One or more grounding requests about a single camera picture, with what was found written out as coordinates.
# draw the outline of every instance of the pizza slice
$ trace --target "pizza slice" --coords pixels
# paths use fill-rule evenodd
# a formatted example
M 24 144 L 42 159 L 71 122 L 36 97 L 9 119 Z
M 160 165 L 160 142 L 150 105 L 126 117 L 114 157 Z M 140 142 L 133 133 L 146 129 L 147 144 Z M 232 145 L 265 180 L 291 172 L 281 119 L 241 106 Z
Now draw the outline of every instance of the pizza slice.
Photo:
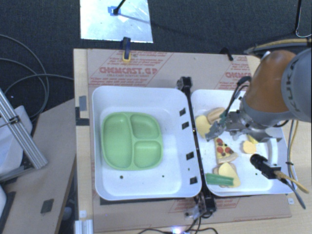
M 238 157 L 238 154 L 234 152 L 226 143 L 220 138 L 214 138 L 215 154 L 218 164 L 225 162 L 230 163 Z

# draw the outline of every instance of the transparent plastic sheet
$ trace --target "transparent plastic sheet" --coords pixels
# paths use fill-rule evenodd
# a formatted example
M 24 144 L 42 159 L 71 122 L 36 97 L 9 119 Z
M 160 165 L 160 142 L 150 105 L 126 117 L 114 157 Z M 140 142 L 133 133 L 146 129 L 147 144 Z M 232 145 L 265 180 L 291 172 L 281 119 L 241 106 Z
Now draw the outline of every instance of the transparent plastic sheet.
M 114 15 L 112 10 L 122 0 L 80 0 L 82 39 L 153 43 L 147 0 L 126 0 Z

